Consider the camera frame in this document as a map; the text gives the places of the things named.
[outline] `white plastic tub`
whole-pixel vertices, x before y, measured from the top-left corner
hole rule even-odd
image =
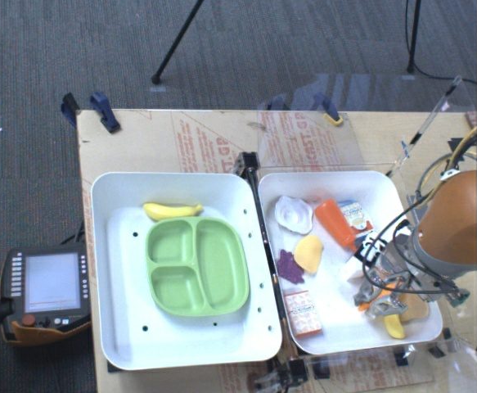
[[[168,314],[153,301],[146,235],[155,224],[145,202],[195,205],[240,235],[250,281],[237,311]],[[271,274],[248,183],[234,174],[108,173],[92,185],[101,346],[124,370],[260,361],[281,346]]]
[[[280,250],[293,252],[302,235],[284,229],[275,220],[274,210],[282,195],[301,198],[313,210],[328,198],[336,201],[358,201],[368,213],[377,232],[403,211],[393,182],[375,171],[348,172],[299,172],[271,173],[259,183],[259,198],[262,203],[272,255],[275,262]],[[393,228],[383,235],[392,236]],[[308,290],[322,323],[322,332],[293,340],[302,350],[313,355],[332,354],[351,350],[364,350],[382,346],[395,346],[431,341],[442,330],[442,316],[438,305],[430,303],[430,314],[404,323],[406,337],[392,338],[385,330],[382,318],[371,319],[358,311],[353,296],[358,292],[360,279],[342,280],[341,267],[352,256],[351,251],[338,245],[313,215],[313,230],[324,246],[318,271],[306,273],[304,283],[293,284],[279,278],[282,293]]]

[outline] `tripod leg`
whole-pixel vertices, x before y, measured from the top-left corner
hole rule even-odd
[[[183,35],[186,33],[187,28],[189,28],[189,25],[191,24],[192,20],[195,18],[196,13],[198,12],[198,9],[202,5],[204,0],[197,0],[195,6],[192,8],[191,13],[189,13],[189,16],[187,17],[185,23],[183,24],[182,28],[180,29],[180,32],[178,33],[178,36],[173,42],[173,45],[171,45],[171,48],[165,55],[164,60],[162,61],[162,64],[160,64],[160,67],[156,71],[156,73],[153,74],[151,77],[151,81],[153,84],[158,84],[160,82],[160,76],[162,75],[162,72],[164,71],[165,67],[167,66],[167,63],[169,62],[169,59],[171,56],[173,56],[174,51],[176,50],[176,47],[178,44],[180,44],[180,41],[183,38]]]
[[[416,34],[418,32],[418,20],[420,19],[421,0],[416,0],[415,18],[412,24],[411,50],[409,51],[409,65],[407,72],[412,73],[415,70],[415,50],[416,50]]]

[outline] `dark gray carpet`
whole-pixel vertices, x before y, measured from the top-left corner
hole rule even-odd
[[[68,92],[82,108],[101,90],[113,108],[308,109],[321,90],[341,111],[431,111],[461,75],[449,110],[477,109],[477,0],[421,1],[413,74],[407,0],[205,0],[154,85],[195,2],[0,0],[0,270],[82,219]],[[90,332],[26,350],[0,335],[0,392],[95,390]]]

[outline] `green plate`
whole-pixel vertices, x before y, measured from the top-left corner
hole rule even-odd
[[[240,236],[221,219],[159,221],[147,234],[146,258],[151,294],[168,313],[231,313],[249,296],[249,274]]]

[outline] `wooden table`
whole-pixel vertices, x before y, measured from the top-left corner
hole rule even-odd
[[[320,165],[355,169],[389,170],[398,158],[402,142],[409,142],[425,121],[427,112],[345,112],[335,127],[318,112],[276,111],[169,111],[114,110],[121,130],[108,133],[95,111],[77,115],[78,144],[83,183],[83,208],[88,244],[91,285],[92,332],[98,391],[250,391],[251,379],[265,375],[263,363],[226,364],[190,368],[166,368],[145,372],[108,372],[101,350],[97,280],[94,266],[91,196],[93,182],[110,171],[217,172],[228,173],[242,151],[259,154],[262,167]],[[404,206],[424,170],[439,156],[450,152],[451,138],[464,138],[470,126],[463,113],[440,113],[424,133],[404,166],[393,176]],[[465,168],[476,168],[467,160]],[[477,272],[458,280],[471,297],[458,309],[439,301],[444,326],[457,334],[462,348],[477,346]],[[326,380],[310,379],[290,391],[469,391],[477,388],[477,364],[461,365],[454,373],[457,356],[414,361],[409,369],[349,373],[341,370]]]

